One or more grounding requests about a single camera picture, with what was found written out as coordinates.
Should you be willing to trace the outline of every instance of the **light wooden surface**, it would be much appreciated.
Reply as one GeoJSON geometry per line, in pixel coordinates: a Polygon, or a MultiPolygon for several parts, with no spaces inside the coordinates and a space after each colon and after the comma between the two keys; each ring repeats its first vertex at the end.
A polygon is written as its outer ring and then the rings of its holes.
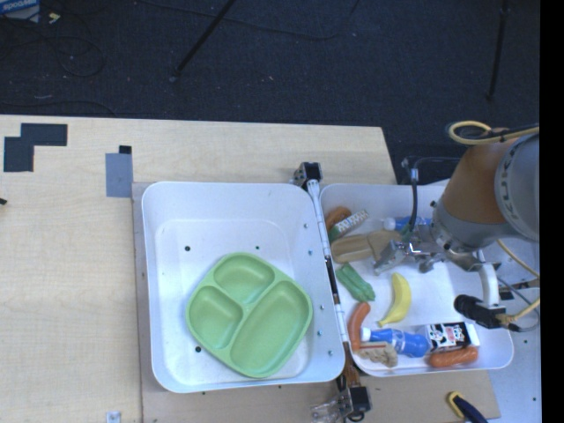
{"type": "MultiPolygon", "coordinates": [[[[302,161],[318,161],[324,183],[395,183],[378,128],[0,115],[0,139],[18,137],[23,122],[68,124],[68,145],[35,147],[33,172],[1,172],[0,158],[3,423],[96,423],[108,411],[143,421],[132,201],[106,196],[105,155],[119,145],[132,147],[135,182],[287,182],[302,161]]],[[[499,416],[486,372],[433,376],[368,377],[374,410],[365,421],[408,421],[410,408],[455,421],[442,401],[452,387],[499,416]]],[[[162,393],[163,414],[145,421],[183,421],[166,415],[162,393]]],[[[289,409],[327,393],[318,385],[206,394],[192,397],[186,421],[258,422],[265,412],[296,421],[289,409]]]]}

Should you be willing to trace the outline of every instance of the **sausage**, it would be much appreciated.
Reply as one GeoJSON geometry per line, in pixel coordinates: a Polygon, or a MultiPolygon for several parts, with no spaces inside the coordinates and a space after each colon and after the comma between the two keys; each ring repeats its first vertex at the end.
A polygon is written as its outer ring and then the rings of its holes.
{"type": "Polygon", "coordinates": [[[349,317],[346,328],[349,332],[349,339],[351,340],[351,349],[353,352],[360,349],[360,326],[369,313],[370,304],[363,301],[356,305],[349,317]]]}
{"type": "Polygon", "coordinates": [[[478,348],[470,345],[455,351],[435,352],[429,356],[429,363],[432,367],[441,368],[473,362],[477,358],[478,348]]]}
{"type": "Polygon", "coordinates": [[[331,210],[327,214],[327,218],[325,218],[325,226],[327,227],[327,232],[329,232],[338,222],[341,222],[343,219],[347,219],[352,214],[353,213],[348,208],[343,206],[339,206],[331,210]]]}

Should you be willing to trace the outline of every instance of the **green divided plate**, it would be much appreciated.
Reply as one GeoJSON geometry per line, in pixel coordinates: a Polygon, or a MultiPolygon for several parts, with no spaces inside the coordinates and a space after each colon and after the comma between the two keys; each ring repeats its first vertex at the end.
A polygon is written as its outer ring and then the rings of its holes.
{"type": "Polygon", "coordinates": [[[186,323],[203,348],[243,375],[275,374],[302,340],[311,299],[283,271],[247,253],[222,257],[186,306],[186,323]]]}

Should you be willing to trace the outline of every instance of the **green pepper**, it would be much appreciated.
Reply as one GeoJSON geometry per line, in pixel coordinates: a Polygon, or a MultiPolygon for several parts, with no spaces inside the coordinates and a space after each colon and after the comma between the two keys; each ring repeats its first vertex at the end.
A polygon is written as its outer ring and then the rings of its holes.
{"type": "Polygon", "coordinates": [[[363,302],[373,301],[376,298],[372,286],[349,263],[344,263],[335,274],[355,300],[363,302]]]}

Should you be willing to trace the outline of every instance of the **yellow banana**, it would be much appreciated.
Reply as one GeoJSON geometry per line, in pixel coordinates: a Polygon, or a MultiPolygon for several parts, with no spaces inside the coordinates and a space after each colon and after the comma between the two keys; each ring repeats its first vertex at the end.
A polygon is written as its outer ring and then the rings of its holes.
{"type": "Polygon", "coordinates": [[[384,324],[397,323],[403,320],[412,304],[412,289],[404,276],[394,272],[391,275],[391,284],[394,289],[394,301],[391,304],[390,310],[388,310],[388,314],[378,321],[380,327],[384,324]]]}

